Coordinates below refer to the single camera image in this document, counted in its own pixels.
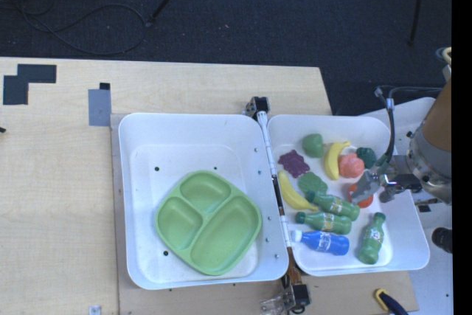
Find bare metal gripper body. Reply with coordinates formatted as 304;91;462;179
390;154;452;205

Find red tomato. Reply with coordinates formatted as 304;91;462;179
347;182;375;209

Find green lettuce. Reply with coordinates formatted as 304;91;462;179
297;171;329;195

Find black block with thin wires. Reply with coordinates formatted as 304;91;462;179
281;281;312;315
242;96;271;120

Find white plastic tray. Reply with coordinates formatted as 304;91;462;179
265;114;431;277
117;111;290;291

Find black cylinder on white bracket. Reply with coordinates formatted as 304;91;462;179
431;226;453;255

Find yellow banana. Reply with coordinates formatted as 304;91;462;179
277;170;319;212
323;140;352;181

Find green bottle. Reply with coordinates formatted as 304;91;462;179
305;190;361;222
294;210;353;236
356;212;387;266

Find green divided plate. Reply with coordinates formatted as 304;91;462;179
154;170;263;277

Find blue bottle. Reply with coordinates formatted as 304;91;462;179
291;229;350;257

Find thin black and white rod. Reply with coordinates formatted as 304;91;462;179
257;110;296;282

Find dark green broccoli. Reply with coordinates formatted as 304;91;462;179
355;146;378;170

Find purple grapes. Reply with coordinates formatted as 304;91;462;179
277;149;311;179

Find green pepper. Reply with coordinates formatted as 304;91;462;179
302;133;325;159

